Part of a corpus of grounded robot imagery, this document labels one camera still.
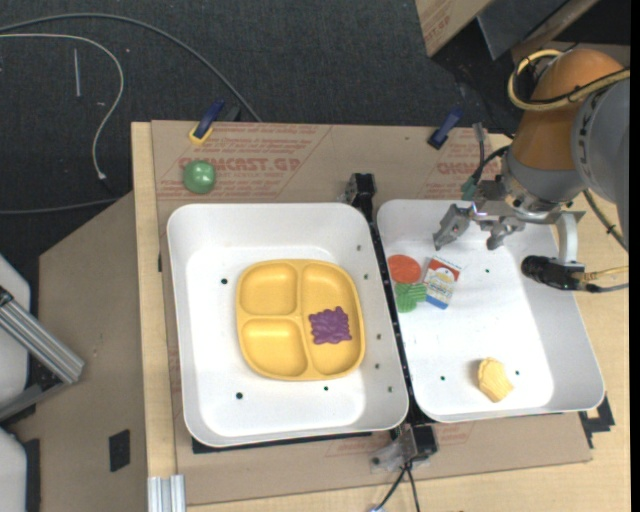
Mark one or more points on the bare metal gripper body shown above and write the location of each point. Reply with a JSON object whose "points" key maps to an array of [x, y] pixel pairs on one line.
{"points": [[500, 200]]}

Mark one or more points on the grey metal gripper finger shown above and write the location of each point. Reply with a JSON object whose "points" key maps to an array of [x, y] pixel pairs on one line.
{"points": [[452, 227], [501, 233]]}

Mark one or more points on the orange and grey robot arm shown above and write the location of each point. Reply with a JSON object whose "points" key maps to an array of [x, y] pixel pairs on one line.
{"points": [[555, 130]]}

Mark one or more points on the small red and white carton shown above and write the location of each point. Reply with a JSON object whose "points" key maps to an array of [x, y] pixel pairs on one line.
{"points": [[441, 283]]}

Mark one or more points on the orange round slice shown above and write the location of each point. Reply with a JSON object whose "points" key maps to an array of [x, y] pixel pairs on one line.
{"points": [[404, 268]]}

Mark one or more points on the green broccoli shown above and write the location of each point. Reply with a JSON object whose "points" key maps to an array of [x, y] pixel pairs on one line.
{"points": [[409, 296]]}

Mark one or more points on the white plastic tray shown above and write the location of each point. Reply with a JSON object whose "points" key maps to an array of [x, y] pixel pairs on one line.
{"points": [[215, 300], [500, 325]]}

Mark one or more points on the thin black rod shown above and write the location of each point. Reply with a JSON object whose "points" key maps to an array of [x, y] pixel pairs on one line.
{"points": [[390, 300]]}

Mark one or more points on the yellow biscuit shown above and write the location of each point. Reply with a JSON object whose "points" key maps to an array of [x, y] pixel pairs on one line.
{"points": [[494, 380]]}

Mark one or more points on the purple grapes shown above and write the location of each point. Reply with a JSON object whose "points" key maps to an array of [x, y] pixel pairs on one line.
{"points": [[328, 326]]}

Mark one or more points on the brown cardboard board red print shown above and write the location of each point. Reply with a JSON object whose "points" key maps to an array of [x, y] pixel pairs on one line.
{"points": [[310, 150]]}

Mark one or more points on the yellow divided plate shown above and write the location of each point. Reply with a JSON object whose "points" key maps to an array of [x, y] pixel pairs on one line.
{"points": [[272, 320]]}

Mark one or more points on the green round toy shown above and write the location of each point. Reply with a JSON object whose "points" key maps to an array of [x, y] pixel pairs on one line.
{"points": [[199, 177]]}

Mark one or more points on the black cylinder on white bracket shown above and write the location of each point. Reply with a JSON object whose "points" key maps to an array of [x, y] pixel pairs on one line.
{"points": [[560, 260]]}

